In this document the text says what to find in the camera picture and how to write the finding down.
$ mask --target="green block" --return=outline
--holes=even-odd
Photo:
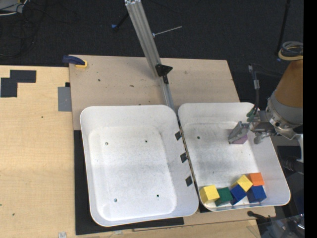
[[[219,188],[219,189],[217,189],[217,191],[218,191],[220,198],[214,202],[216,204],[216,206],[228,203],[229,201],[231,201],[233,199],[232,194],[230,192],[230,189],[228,187]]]

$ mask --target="yellow block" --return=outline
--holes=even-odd
[[[253,185],[246,175],[242,175],[231,187],[234,187],[237,184],[240,185],[245,192],[247,192]]]
[[[208,204],[210,202],[214,202],[220,198],[219,193],[215,185],[209,185],[202,187],[199,190],[200,197],[202,199],[203,204]]]

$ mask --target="black clamp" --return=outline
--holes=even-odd
[[[168,84],[167,74],[173,69],[173,67],[163,64],[157,64],[155,66],[155,69],[157,70],[158,76],[163,77],[164,83]]]

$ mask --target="orange block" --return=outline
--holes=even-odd
[[[264,180],[261,173],[248,174],[248,178],[254,186],[264,185]]]

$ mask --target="brown cylinder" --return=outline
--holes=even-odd
[[[304,104],[303,59],[291,61],[275,91],[276,99],[286,106],[302,108]]]

